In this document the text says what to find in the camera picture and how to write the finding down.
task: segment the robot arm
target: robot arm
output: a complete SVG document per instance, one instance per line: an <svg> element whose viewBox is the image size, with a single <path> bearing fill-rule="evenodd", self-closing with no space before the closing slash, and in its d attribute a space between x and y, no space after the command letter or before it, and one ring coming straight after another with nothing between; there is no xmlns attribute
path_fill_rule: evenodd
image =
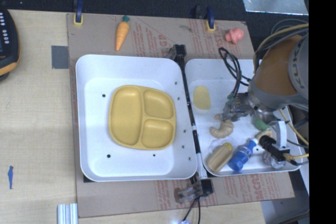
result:
<svg viewBox="0 0 336 224"><path fill-rule="evenodd" d="M274 115L274 111L287 105L295 106L308 113L308 25L300 27L284 37L273 38L266 46L260 63L255 63L255 75L248 91L238 93L225 104L221 120L237 121L241 116L255 115L265 125L271 126L276 134L272 138L260 139L261 146L279 163L284 162L286 147L286 123ZM257 61L260 51L256 51Z"/></svg>

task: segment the green object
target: green object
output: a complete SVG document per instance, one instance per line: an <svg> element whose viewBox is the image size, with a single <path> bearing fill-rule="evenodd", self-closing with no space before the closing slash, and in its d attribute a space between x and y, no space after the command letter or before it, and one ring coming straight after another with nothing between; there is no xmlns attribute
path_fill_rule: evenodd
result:
<svg viewBox="0 0 336 224"><path fill-rule="evenodd" d="M122 21L123 22L128 22L130 20L130 17L128 17L127 15L124 15L123 17L122 17Z"/></svg>
<svg viewBox="0 0 336 224"><path fill-rule="evenodd" d="M233 92L231 92L228 96L227 99L232 99L233 98Z"/></svg>
<svg viewBox="0 0 336 224"><path fill-rule="evenodd" d="M253 120L253 124L254 126L260 130L260 131L264 131L268 128L270 128L269 125L267 125L265 122L263 122L260 118L258 117L254 117L254 120Z"/></svg>

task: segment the yellow cable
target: yellow cable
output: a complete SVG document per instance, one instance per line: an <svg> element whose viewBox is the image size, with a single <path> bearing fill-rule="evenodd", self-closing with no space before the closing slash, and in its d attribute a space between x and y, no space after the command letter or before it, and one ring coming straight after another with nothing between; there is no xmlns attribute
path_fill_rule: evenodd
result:
<svg viewBox="0 0 336 224"><path fill-rule="evenodd" d="M255 53L253 55L254 66L255 67L257 66L256 53L263 47L263 45L266 43L266 41L268 41L270 38L272 38L274 36L277 36L279 34L286 33L286 32L289 32L289 31L292 31L292 30L295 30L295 29L299 29L299 28L305 28L305 27L309 27L309 24L301 24L301 25L295 25L295 26L292 26L292 27L288 27L288 28L285 28L283 30L277 31L274 34L272 34L272 35L268 36L267 38L265 38L264 41L260 43L258 49L255 51Z"/></svg>
<svg viewBox="0 0 336 224"><path fill-rule="evenodd" d="M302 154L302 155L298 155L298 156L293 156L289 153L284 153L283 156L285 157L285 159L287 161L290 161L290 160L294 160L294 159L300 159L300 158L305 158L305 157L309 157L309 153L306 153L306 154Z"/></svg>
<svg viewBox="0 0 336 224"><path fill-rule="evenodd" d="M281 115L282 115L282 117L285 119L285 121L287 121L288 119L287 119L287 117L286 117L286 115L283 113L283 111L282 111L282 109L280 109L279 110L280 111L280 113L281 113ZM307 145L307 146L309 146L309 143L308 143L308 141L295 129L295 127L293 126L293 124L291 124L291 122L289 122L288 123L289 124L289 126L292 128L292 130L296 133L296 135L298 136L298 137L300 137L300 139Z"/></svg>

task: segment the black cable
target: black cable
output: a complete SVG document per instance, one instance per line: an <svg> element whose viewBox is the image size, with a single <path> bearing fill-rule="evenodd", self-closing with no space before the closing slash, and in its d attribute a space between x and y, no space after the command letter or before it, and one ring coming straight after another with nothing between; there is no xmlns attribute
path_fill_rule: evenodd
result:
<svg viewBox="0 0 336 224"><path fill-rule="evenodd" d="M307 33L309 31L309 27L305 26L303 28L297 28L297 29L293 29L284 33L275 33L274 36L270 37L264 44L263 46L258 49L259 51L263 51L266 49L271 48L272 46L276 45L277 43L291 37L294 35L298 35L300 33Z"/></svg>
<svg viewBox="0 0 336 224"><path fill-rule="evenodd" d="M304 164L308 164L309 161L306 161L306 162L303 162L303 163L297 163L296 161L294 161L293 159L290 161L290 163L292 165L295 165L295 166L299 166L299 165L304 165Z"/></svg>
<svg viewBox="0 0 336 224"><path fill-rule="evenodd" d="M200 220L201 220L201 204L200 204L200 198L201 198L201 196L197 196L197 197L193 200L192 204L191 204L190 207L189 207L189 210L188 210L187 214L186 214L185 217L182 219L182 222L183 222L184 220L187 219L187 217L188 217L188 215L189 215L191 209L193 209L193 206L194 206L194 204L195 204L197 201L198 201L198 223L200 222Z"/></svg>
<svg viewBox="0 0 336 224"><path fill-rule="evenodd" d="M293 141L291 141L291 140L288 140L288 139L287 139L287 142L288 142L288 143L291 143L291 144L293 144L293 145L295 145L295 146L300 146L300 147L303 147L303 148L309 148L309 146L301 145L301 144L295 143L295 142L293 142Z"/></svg>
<svg viewBox="0 0 336 224"><path fill-rule="evenodd" d="M200 198L201 198L201 197L199 197L199 198L197 199L197 201L198 201L198 224L201 223L201 203L200 203Z"/></svg>
<svg viewBox="0 0 336 224"><path fill-rule="evenodd" d="M307 21L305 21L305 20L300 20L300 19L284 19L284 20L281 20L281 21L279 21L279 22L277 22L274 26L273 26L273 28L272 28L272 30L271 30L271 35L272 34L274 34L274 33L276 33L276 32L278 32L278 31L280 31L280 30L282 30L282 29L284 29L284 28L288 28L288 27L292 27L292 26L294 26L294 25L285 25L285 26L280 26L280 27L278 27L278 28L276 28L278 25L280 25L280 24L282 24L282 23L289 23L289 22L296 22L297 24L299 24L299 23L301 23L301 24L307 24L308 22Z"/></svg>
<svg viewBox="0 0 336 224"><path fill-rule="evenodd" d="M227 67L228 71L230 72L230 74L236 79L236 84L234 86L234 89L232 90L232 95L233 97L235 97L238 94L238 90L239 90L239 85L242 84L244 86L248 86L247 83L242 82L242 78L244 78L247 82L250 82L251 79L247 78L246 76L242 75L242 70L240 68L240 64L238 61L238 58L236 56L234 56L233 54L231 54L228 50L226 50L225 48L219 48L218 49L219 55L221 56L221 58L224 61L225 66ZM227 57L230 57L234 67L232 67L228 61L227 61Z"/></svg>

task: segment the yellow divided plate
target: yellow divided plate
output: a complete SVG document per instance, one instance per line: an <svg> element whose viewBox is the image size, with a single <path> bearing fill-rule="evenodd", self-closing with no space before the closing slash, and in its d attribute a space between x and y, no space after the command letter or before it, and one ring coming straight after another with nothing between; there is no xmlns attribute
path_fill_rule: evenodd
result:
<svg viewBox="0 0 336 224"><path fill-rule="evenodd" d="M163 91L135 85L118 87L109 110L109 132L120 145L161 150L174 140L176 112Z"/></svg>

